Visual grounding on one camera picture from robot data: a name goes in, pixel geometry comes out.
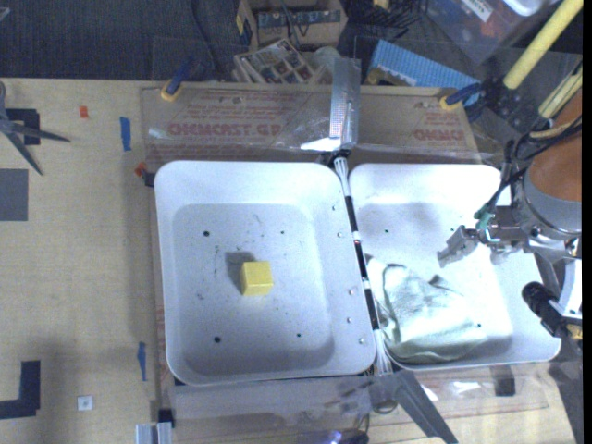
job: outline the gray square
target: gray square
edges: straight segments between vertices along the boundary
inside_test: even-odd
[[[29,170],[0,169],[0,221],[29,220]]]

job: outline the yellow pole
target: yellow pole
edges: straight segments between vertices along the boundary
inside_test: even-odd
[[[584,7],[584,0],[563,0],[549,21],[513,65],[503,79],[508,89],[517,89],[537,65],[538,61],[555,43],[563,30]]]

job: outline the yellow block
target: yellow block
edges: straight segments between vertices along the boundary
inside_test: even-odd
[[[269,262],[245,262],[240,268],[240,292],[243,296],[263,296],[274,286]]]

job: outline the plastic storage container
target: plastic storage container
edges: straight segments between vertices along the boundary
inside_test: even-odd
[[[524,36],[561,0],[429,0],[428,15],[477,64]]]

